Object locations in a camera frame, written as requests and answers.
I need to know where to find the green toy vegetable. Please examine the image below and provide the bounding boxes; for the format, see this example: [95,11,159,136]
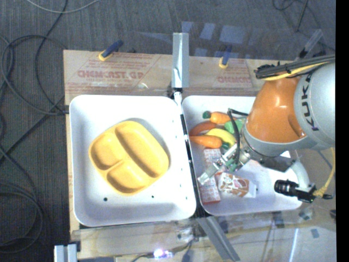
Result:
[224,118,245,135]

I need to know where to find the white packet brown print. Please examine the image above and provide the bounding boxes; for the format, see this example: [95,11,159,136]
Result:
[214,171,258,199]

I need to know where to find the orange carrot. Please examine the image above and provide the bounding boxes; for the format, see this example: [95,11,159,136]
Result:
[189,135,230,150]
[202,110,233,125]

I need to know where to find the brown cardboard board red print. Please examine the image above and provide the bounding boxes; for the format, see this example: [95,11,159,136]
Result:
[63,49,302,257]

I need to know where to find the black cylinder on white bracket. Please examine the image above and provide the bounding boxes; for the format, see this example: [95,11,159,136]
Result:
[273,157,317,204]

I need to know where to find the orange and white packet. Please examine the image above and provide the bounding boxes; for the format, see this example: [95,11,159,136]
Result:
[197,175,222,205]

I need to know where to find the white plastic tray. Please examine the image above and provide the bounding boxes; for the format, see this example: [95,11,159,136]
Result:
[180,95,304,217]
[68,94,197,228]

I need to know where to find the yellow divided plate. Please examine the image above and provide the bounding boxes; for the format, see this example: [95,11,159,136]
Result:
[88,120,171,197]

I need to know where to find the orange-brown sausage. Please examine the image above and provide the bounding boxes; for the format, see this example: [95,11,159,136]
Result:
[188,121,219,137]

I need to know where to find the yellow banana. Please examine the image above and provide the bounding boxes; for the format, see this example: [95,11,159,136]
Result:
[205,128,237,147]

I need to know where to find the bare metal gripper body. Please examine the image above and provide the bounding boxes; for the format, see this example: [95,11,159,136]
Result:
[219,142,252,174]

